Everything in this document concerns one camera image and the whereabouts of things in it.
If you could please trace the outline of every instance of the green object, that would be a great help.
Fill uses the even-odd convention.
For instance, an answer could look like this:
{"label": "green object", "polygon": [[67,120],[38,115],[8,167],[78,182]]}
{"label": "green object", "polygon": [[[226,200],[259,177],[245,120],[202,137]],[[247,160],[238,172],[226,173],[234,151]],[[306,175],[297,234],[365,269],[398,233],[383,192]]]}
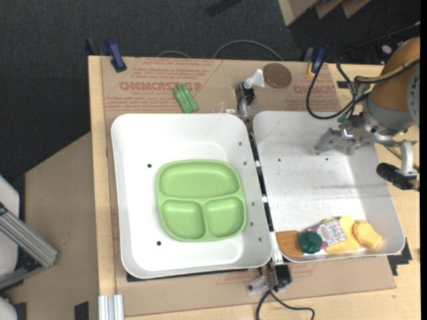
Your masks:
{"label": "green object", "polygon": [[246,201],[237,171],[219,160],[164,165],[156,180],[164,229],[181,241],[216,241],[246,226]]}
{"label": "green object", "polygon": [[193,111],[199,110],[199,106],[195,102],[187,85],[182,83],[174,87],[173,94],[181,105],[181,109],[184,113],[192,113]]}
{"label": "green object", "polygon": [[314,231],[306,231],[300,236],[300,248],[304,253],[317,253],[322,246],[322,238]]}

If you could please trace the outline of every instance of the white tray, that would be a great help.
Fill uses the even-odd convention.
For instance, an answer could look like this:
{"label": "white tray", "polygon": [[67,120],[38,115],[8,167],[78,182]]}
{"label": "white tray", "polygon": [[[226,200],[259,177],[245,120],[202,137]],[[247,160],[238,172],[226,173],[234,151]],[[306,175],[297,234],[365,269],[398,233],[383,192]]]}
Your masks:
{"label": "white tray", "polygon": [[375,250],[286,257],[321,259],[392,255],[402,250],[403,230],[387,182],[376,174],[375,147],[345,155],[331,150],[316,155],[314,146],[336,119],[319,120],[301,111],[263,111],[254,133],[275,232],[303,231],[325,219],[349,215],[365,219],[383,236]]}
{"label": "white tray", "polygon": [[[128,114],[111,128],[121,259],[140,279],[260,267],[272,244],[246,126],[228,114]],[[164,230],[157,210],[155,180],[171,161],[217,159],[239,173],[247,223],[221,241],[183,242]]]}

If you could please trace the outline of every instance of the blue clamp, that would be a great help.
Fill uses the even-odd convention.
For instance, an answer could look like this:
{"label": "blue clamp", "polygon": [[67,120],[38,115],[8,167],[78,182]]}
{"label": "blue clamp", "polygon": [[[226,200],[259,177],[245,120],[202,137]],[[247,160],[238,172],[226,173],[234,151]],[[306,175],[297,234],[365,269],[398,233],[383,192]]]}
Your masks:
{"label": "blue clamp", "polygon": [[114,38],[108,37],[104,41],[104,45],[107,49],[108,54],[113,57],[113,59],[111,60],[111,64],[114,66],[114,69],[117,72],[125,71],[127,69],[127,66],[121,58],[119,43]]}
{"label": "blue clamp", "polygon": [[312,73],[316,73],[320,70],[320,65],[322,64],[323,55],[325,53],[325,49],[323,47],[319,47],[318,52],[316,54],[316,58],[314,59],[312,65]]}

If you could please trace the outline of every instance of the divided green plate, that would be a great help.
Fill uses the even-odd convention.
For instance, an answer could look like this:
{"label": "divided green plate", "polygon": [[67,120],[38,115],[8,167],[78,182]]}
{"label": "divided green plate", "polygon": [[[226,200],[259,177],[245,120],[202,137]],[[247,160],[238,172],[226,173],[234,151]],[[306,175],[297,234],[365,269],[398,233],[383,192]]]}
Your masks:
{"label": "divided green plate", "polygon": [[164,165],[156,181],[165,230],[181,241],[216,241],[246,225],[246,202],[237,171],[219,160],[184,160]]}

